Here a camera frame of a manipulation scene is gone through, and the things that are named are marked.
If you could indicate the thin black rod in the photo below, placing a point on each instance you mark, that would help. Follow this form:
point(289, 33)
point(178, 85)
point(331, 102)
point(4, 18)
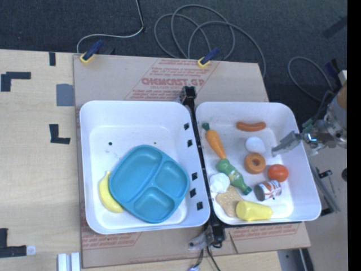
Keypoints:
point(197, 140)

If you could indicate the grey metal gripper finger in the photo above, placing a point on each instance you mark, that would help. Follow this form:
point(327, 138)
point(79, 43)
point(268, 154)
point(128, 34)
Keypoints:
point(283, 150)
point(292, 138)

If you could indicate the yellow cup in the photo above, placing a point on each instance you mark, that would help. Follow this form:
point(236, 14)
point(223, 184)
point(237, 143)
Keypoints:
point(252, 210)

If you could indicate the orange tomato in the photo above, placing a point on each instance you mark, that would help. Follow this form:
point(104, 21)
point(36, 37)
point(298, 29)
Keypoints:
point(278, 173)

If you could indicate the white plastic tray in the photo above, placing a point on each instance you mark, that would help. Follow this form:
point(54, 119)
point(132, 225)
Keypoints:
point(124, 117)
point(299, 185)

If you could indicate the red and white can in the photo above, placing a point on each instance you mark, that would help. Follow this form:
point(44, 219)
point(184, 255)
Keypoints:
point(270, 189)

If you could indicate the tan bread slice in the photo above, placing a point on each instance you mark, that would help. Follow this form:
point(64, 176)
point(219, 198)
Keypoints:
point(228, 202)

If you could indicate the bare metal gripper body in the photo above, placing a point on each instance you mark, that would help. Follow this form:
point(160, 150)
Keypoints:
point(324, 138)

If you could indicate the blue divided plate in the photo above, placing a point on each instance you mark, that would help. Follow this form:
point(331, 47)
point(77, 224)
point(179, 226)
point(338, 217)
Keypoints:
point(141, 171)

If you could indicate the orange sausage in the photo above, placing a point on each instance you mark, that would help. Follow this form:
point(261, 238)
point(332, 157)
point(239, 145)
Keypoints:
point(251, 126)

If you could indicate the yellow banana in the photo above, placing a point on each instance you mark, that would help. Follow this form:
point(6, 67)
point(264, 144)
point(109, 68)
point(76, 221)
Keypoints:
point(106, 196)

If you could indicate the green bottle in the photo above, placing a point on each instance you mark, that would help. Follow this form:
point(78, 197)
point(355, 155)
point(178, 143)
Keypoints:
point(232, 175)

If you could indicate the black cylinder on white bracket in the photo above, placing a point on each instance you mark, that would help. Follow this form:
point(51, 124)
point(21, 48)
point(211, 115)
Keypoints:
point(342, 75)

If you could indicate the orange doughnut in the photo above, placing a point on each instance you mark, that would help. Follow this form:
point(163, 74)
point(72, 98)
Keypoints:
point(249, 166)

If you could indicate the white lumpy toy food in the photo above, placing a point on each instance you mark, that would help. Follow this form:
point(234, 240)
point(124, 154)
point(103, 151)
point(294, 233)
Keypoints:
point(219, 182)

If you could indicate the brown cardboard board red print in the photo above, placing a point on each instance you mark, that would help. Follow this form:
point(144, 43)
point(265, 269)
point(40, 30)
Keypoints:
point(118, 78)

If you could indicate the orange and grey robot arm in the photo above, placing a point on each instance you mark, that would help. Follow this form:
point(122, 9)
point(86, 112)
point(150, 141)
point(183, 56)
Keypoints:
point(339, 109)

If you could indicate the orange carrot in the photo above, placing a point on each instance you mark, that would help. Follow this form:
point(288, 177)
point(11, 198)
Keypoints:
point(215, 141)

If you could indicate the white egg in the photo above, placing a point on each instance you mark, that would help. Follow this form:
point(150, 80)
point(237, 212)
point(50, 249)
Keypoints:
point(255, 144)

